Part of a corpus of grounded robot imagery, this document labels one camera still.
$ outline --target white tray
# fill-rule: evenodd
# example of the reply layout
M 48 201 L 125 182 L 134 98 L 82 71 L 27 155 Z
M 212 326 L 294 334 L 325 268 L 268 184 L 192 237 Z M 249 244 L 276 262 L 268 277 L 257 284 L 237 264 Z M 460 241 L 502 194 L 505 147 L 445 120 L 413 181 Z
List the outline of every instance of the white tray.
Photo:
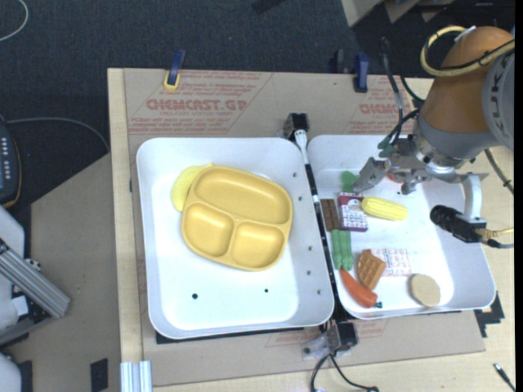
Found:
M 336 199 L 342 190 L 341 173 L 359 174 L 369 157 L 377 157 L 383 136 L 317 136 L 308 145 L 308 155 L 320 198 Z M 488 262 L 479 243 L 464 243 L 434 225 L 429 217 L 436 204 L 463 211 L 460 185 L 432 180 L 416 186 L 408 195 L 400 185 L 385 178 L 364 192 L 405 205 L 406 220 L 391 221 L 368 217 L 366 232 L 351 232 L 355 263 L 365 248 L 404 248 L 412 273 L 428 274 L 440 285 L 441 301 L 427 308 L 409 294 L 407 276 L 382 277 L 375 288 L 382 309 L 364 308 L 343 287 L 339 272 L 335 278 L 342 306 L 358 319 L 376 319 L 409 314 L 480 309 L 489 306 L 495 287 Z M 331 249 L 330 235 L 327 237 Z M 351 271 L 355 276 L 355 267 Z
M 181 235 L 172 184 L 189 166 L 236 167 L 282 185 L 293 224 L 281 259 L 246 271 L 193 253 Z M 154 138 L 136 156 L 150 320 L 160 334 L 189 339 L 319 326 L 334 299 L 302 156 L 282 138 Z

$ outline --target white cable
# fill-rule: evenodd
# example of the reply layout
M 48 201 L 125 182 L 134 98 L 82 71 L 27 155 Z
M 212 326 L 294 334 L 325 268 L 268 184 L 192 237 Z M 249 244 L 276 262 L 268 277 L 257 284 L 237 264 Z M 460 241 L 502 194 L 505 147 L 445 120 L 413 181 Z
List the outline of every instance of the white cable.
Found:
M 14 32 L 9 33 L 6 36 L 0 37 L 0 42 L 6 41 L 7 39 L 14 37 L 17 33 L 19 33 L 25 27 L 25 25 L 27 24 L 27 21 L 29 20 L 29 8 L 27 7 L 27 4 L 25 4 L 24 0 L 16 0 L 16 1 L 20 2 L 20 4 L 24 7 L 25 19 L 22 22 L 22 24 Z

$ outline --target blue clamp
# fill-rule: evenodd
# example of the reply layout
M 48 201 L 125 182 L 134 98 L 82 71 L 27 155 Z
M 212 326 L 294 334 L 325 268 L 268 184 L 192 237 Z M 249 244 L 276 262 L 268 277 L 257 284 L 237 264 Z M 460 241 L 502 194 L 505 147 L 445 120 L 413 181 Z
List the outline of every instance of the blue clamp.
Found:
M 174 52 L 174 59 L 172 60 L 171 70 L 165 74 L 163 80 L 163 87 L 169 91 L 175 91 L 180 84 L 180 69 L 183 65 L 183 61 L 186 58 L 185 49 L 176 49 Z
M 364 52 L 360 52 L 354 58 L 354 90 L 358 93 L 366 93 L 367 88 L 367 73 L 369 72 L 369 58 Z

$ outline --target yellow corn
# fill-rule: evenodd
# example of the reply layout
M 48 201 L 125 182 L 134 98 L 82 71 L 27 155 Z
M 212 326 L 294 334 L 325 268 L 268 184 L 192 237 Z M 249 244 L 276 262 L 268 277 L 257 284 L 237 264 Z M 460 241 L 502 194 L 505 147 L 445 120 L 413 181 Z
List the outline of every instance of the yellow corn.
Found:
M 403 205 L 386 200 L 369 196 L 361 201 L 361 208 L 369 215 L 377 216 L 391 221 L 401 221 L 407 217 L 409 211 Z

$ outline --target yellow banana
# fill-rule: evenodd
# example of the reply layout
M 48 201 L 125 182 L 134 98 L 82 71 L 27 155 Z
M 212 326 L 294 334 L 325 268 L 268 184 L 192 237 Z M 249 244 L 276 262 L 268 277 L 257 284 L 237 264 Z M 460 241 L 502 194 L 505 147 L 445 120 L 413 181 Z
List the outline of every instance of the yellow banana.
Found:
M 204 168 L 211 166 L 212 163 L 209 163 L 206 166 L 190 166 L 182 170 L 171 189 L 172 204 L 177 211 L 183 211 L 183 207 L 187 200 L 187 194 L 189 194 L 190 185 L 192 185 L 193 180 L 198 173 L 200 173 Z

